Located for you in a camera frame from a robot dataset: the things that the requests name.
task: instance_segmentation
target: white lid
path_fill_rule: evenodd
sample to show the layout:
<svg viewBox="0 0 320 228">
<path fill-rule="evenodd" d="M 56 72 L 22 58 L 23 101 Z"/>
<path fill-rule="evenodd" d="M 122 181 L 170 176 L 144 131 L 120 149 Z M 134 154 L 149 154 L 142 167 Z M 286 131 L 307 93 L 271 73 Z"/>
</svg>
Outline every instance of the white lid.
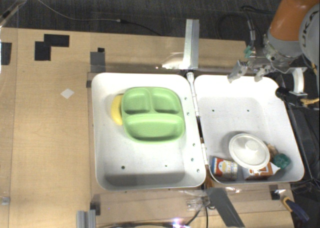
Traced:
<svg viewBox="0 0 320 228">
<path fill-rule="evenodd" d="M 250 134 L 237 134 L 229 143 L 231 157 L 248 169 L 264 168 L 270 161 L 270 153 L 259 138 Z"/>
</svg>

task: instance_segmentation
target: green plastic plate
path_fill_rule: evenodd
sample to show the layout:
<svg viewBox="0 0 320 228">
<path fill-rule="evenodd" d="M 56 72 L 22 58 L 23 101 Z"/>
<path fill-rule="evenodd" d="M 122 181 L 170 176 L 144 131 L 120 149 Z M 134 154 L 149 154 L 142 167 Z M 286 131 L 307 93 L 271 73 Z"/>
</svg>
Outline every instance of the green plastic plate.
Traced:
<svg viewBox="0 0 320 228">
<path fill-rule="evenodd" d="M 169 142 L 185 133 L 185 118 L 178 95 L 162 87 L 134 87 L 121 102 L 123 127 L 136 142 Z"/>
</svg>

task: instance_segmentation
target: wire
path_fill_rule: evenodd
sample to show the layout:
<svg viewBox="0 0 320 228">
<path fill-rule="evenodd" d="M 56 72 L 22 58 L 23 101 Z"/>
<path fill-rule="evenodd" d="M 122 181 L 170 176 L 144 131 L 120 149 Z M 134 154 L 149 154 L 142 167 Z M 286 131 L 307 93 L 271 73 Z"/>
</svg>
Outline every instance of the wire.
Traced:
<svg viewBox="0 0 320 228">
<path fill-rule="evenodd" d="M 303 60 L 303 63 L 304 63 L 309 69 L 313 70 L 313 67 L 310 66 L 310 64 L 307 62 L 306 57 L 305 57 L 304 54 L 302 54 L 302 60 Z"/>
<path fill-rule="evenodd" d="M 157 223 L 157 222 L 127 222 L 123 224 L 118 225 L 106 225 L 106 226 L 100 226 L 99 228 L 135 228 L 139 226 L 146 226 L 146 225 L 153 225 L 153 226 L 160 226 L 165 228 L 172 228 L 171 223 Z"/>
<path fill-rule="evenodd" d="M 144 29 L 147 29 L 149 31 L 151 31 L 152 33 L 158 35 L 158 36 L 161 36 L 161 34 L 157 33 L 156 31 L 144 26 L 144 25 L 141 25 L 141 24 L 138 24 L 138 23 L 134 23 L 134 22 L 129 22 L 129 21 L 126 21 L 126 20 L 123 20 L 123 19 L 77 19 L 77 18 L 73 18 L 73 17 L 70 17 L 70 16 L 67 16 L 67 15 L 64 15 L 56 10 L 54 10 L 53 8 L 51 8 L 49 5 L 47 5 L 46 3 L 44 3 L 42 0 L 37 0 L 39 3 L 41 3 L 42 5 L 44 5 L 45 7 L 47 7 L 49 10 L 51 10 L 52 12 L 66 18 L 66 19 L 69 19 L 69 20 L 72 20 L 72 21 L 79 21 L 79 22 L 91 22 L 91 21 L 110 21 L 110 22 L 117 22 L 117 23 L 123 23 L 123 24 L 132 24 L 132 25 L 136 25 L 136 26 L 139 26 L 139 27 L 142 27 Z"/>
<path fill-rule="evenodd" d="M 315 74 L 317 74 L 317 67 L 316 67 L 316 65 L 315 65 L 314 63 L 311 63 L 311 67 L 312 67 L 312 69 L 313 69 L 313 72 L 314 72 Z"/>
<path fill-rule="evenodd" d="M 227 18 L 227 17 L 240 17 L 240 18 L 246 20 L 246 18 L 245 18 L 243 15 L 241 15 L 241 14 L 224 14 L 224 15 L 221 15 L 221 16 L 217 19 L 217 21 L 216 21 L 216 23 L 215 23 L 215 27 L 214 27 L 214 28 L 215 28 L 215 34 L 216 34 L 216 36 L 217 36 L 218 39 L 222 39 L 222 36 L 221 36 L 221 34 L 220 34 L 220 31 L 219 31 L 220 23 L 221 23 L 225 18 Z"/>
<path fill-rule="evenodd" d="M 111 21 L 111 22 L 119 22 L 119 23 L 121 22 L 120 19 L 77 19 L 77 18 L 73 18 L 73 17 L 69 17 L 67 15 L 64 15 L 64 14 L 54 10 L 49 5 L 44 3 L 42 0 L 37 0 L 37 1 L 40 2 L 42 5 L 44 5 L 45 7 L 47 7 L 49 10 L 53 11 L 54 13 L 66 18 L 66 19 L 69 19 L 69 20 L 80 21 L 80 22 L 89 22 L 89 21 Z"/>
<path fill-rule="evenodd" d="M 313 142 L 314 142 L 315 148 L 317 148 L 317 147 L 319 147 L 319 136 L 316 134 L 313 126 L 309 122 L 309 118 L 307 117 L 307 115 L 305 113 L 303 113 L 303 114 L 304 114 L 305 122 L 306 122 L 309 130 L 312 132 L 312 134 L 313 134 L 313 136 L 315 138 L 315 140 L 313 140 Z"/>
<path fill-rule="evenodd" d="M 206 228 L 209 227 L 209 216 L 208 216 L 208 209 L 205 207 L 205 216 L 206 216 Z"/>
<path fill-rule="evenodd" d="M 195 213 L 195 215 L 185 225 L 189 225 L 194 219 L 196 219 L 196 217 L 198 216 L 200 211 L 201 211 L 201 209 L 198 210 Z M 172 226 L 173 226 L 173 224 L 169 223 L 169 222 L 163 222 L 163 223 L 162 222 L 126 222 L 126 223 L 118 224 L 118 225 L 108 224 L 106 226 L 101 226 L 100 228 L 135 228 L 135 227 L 145 226 L 145 225 L 161 226 L 161 227 L 165 227 L 165 228 L 172 228 Z"/>
<path fill-rule="evenodd" d="M 261 9 L 257 9 L 254 8 L 253 6 L 242 6 L 242 9 L 251 12 L 251 13 L 257 13 L 257 14 L 270 14 L 270 15 L 274 15 L 276 12 L 274 11 L 268 11 L 268 10 L 261 10 Z"/>
<path fill-rule="evenodd" d="M 304 106 L 308 106 L 310 104 L 314 104 L 314 103 L 317 103 L 319 101 L 319 98 L 316 98 L 316 99 L 301 99 L 300 100 Z"/>
<path fill-rule="evenodd" d="M 148 27 L 146 27 L 146 26 L 144 26 L 144 25 L 141 25 L 141 24 L 138 24 L 138 23 L 135 23 L 135 22 L 129 22 L 129 21 L 126 21 L 126 20 L 123 20 L 123 19 L 120 19 L 120 22 L 121 22 L 121 23 L 124 23 L 124 24 L 136 25 L 136 26 L 139 26 L 139 27 L 142 27 L 142 28 L 144 28 L 144 29 L 147 29 L 147 30 L 151 31 L 152 33 L 154 33 L 154 34 L 156 34 L 156 35 L 158 35 L 158 36 L 162 36 L 162 35 L 159 34 L 158 32 L 156 32 L 156 31 L 154 31 L 154 30 L 152 30 L 152 29 L 150 29 L 150 28 L 148 28 Z"/>
<path fill-rule="evenodd" d="M 185 224 L 186 224 L 186 225 L 189 225 L 190 223 L 192 223 L 192 221 L 193 221 L 194 219 L 196 219 L 196 217 L 198 216 L 198 214 L 200 213 L 200 211 L 201 211 L 201 209 L 198 210 L 198 211 L 195 213 L 194 217 L 192 217 L 192 218 L 191 218 L 188 222 L 186 222 Z"/>
<path fill-rule="evenodd" d="M 250 18 L 249 14 L 247 13 L 247 9 L 244 6 L 240 7 L 240 10 L 243 12 L 243 14 L 246 17 L 246 20 L 247 20 L 247 23 L 248 23 L 248 26 L 249 26 L 249 30 L 250 30 L 250 43 L 249 43 L 249 46 L 251 48 L 253 48 L 254 45 L 255 45 L 255 40 L 256 40 L 255 24 L 254 24 L 253 20 Z"/>
</svg>

